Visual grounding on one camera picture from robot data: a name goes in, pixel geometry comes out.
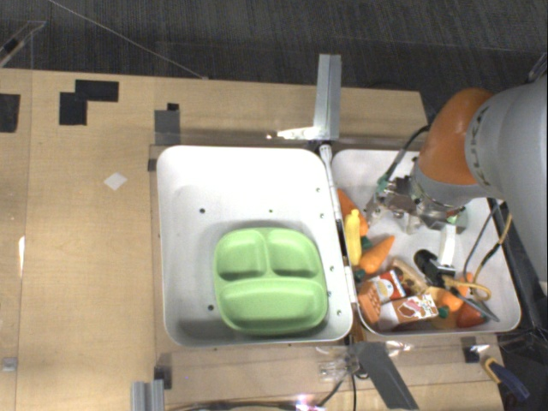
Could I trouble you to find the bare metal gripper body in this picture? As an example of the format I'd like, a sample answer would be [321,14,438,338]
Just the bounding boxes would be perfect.
[375,175,468,230]

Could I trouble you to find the yellow bottle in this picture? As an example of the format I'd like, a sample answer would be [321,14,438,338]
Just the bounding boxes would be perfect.
[343,208,364,267]

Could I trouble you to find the thin black and white rod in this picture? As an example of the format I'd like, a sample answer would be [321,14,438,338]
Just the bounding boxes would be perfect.
[318,143,359,304]

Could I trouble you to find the pizza slice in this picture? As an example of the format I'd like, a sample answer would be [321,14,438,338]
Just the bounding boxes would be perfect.
[390,258,430,295]

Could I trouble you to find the red and white carton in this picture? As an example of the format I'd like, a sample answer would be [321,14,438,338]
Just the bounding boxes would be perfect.
[366,269,408,304]

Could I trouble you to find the small orange carrot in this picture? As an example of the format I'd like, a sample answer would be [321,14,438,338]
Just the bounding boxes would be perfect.
[435,290,465,319]

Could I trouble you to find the white and brown carton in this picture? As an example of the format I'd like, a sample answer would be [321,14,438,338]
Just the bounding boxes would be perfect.
[378,293,440,332]

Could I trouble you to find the orange waffle biscuit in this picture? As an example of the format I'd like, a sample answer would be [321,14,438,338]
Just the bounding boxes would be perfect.
[357,280,383,325]

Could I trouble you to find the red-orange toy vegetable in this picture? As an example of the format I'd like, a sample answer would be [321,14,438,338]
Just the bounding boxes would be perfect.
[455,301,488,330]

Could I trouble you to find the white plastic tray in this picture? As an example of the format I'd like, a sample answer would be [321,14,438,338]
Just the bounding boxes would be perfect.
[155,144,354,348]
[331,148,523,338]

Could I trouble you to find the green divided plate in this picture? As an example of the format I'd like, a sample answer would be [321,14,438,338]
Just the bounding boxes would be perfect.
[212,226,331,337]

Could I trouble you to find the pale wood board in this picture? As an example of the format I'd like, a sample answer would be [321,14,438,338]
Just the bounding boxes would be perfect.
[0,67,507,411]

